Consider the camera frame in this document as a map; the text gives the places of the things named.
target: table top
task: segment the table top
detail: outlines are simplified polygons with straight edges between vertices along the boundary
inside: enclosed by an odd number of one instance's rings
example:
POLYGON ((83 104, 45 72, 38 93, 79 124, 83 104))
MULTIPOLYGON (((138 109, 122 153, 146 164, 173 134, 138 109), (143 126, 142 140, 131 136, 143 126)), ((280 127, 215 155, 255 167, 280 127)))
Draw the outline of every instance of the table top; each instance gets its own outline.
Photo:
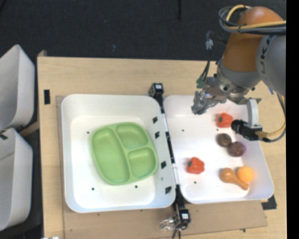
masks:
MULTIPOLYGON (((158 222, 172 214, 171 208, 78 214, 64 204, 59 154, 57 97, 69 94, 145 95, 152 83, 163 83, 164 95, 194 95, 196 79, 206 61, 38 57, 38 99, 42 170, 43 226, 45 237, 61 239, 169 238, 158 222)), ((216 72, 211 63, 209 75, 216 72)), ((276 95, 260 83, 247 97, 262 98, 259 123, 275 131, 284 123, 276 95)), ((286 137, 261 142, 272 176, 277 209, 263 211, 260 201, 193 205, 192 222, 182 238, 287 238, 286 137)))

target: green divided plate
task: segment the green divided plate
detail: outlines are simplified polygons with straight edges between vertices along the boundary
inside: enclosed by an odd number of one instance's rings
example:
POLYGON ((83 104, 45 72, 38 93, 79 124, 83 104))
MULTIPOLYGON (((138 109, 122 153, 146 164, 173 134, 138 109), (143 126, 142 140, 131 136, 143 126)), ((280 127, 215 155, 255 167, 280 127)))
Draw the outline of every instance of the green divided plate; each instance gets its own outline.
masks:
POLYGON ((146 130, 134 122, 103 126, 91 135, 95 164, 102 178, 114 185, 142 180, 154 174, 158 160, 146 130))

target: orange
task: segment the orange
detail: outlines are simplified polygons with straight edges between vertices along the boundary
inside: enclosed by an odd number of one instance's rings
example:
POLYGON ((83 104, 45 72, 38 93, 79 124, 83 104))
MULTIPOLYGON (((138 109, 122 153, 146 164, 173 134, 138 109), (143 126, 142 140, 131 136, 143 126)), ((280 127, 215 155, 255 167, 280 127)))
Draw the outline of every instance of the orange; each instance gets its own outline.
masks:
POLYGON ((251 167, 244 165, 238 169, 237 177, 242 182, 251 182, 255 177, 255 172, 251 167))

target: red object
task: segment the red object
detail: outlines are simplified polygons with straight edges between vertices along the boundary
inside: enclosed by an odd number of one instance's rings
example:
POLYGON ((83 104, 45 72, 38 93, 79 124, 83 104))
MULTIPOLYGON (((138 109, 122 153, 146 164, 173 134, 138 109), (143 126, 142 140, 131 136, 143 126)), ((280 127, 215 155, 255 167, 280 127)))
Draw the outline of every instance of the red object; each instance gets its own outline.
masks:
POLYGON ((205 170, 205 163, 197 157, 192 157, 186 164, 188 173, 199 174, 205 170))
POLYGON ((230 127, 233 122, 233 117, 227 113, 221 113, 217 116, 216 124, 218 127, 230 127))

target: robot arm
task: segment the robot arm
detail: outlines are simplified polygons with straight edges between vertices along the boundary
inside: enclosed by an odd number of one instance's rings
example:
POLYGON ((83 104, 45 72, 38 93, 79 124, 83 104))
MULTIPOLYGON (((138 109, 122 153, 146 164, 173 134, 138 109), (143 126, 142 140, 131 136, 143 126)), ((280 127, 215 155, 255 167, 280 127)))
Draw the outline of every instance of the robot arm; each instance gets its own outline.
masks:
MULTIPOLYGON (((250 104, 245 95, 260 81, 279 95, 286 95, 286 21, 265 7, 237 5, 219 11, 221 27, 231 32, 223 56, 218 62, 217 74, 207 77, 209 63, 197 80, 200 92, 195 93, 192 112, 201 115, 210 107, 227 99, 236 104, 247 104, 251 111, 249 122, 236 121, 232 128, 240 133, 250 125, 250 140, 263 138, 258 126, 251 121, 257 114, 257 104, 250 104), (229 21, 232 13, 243 10, 236 23, 229 21)), ((206 48, 212 41, 206 36, 206 48)))

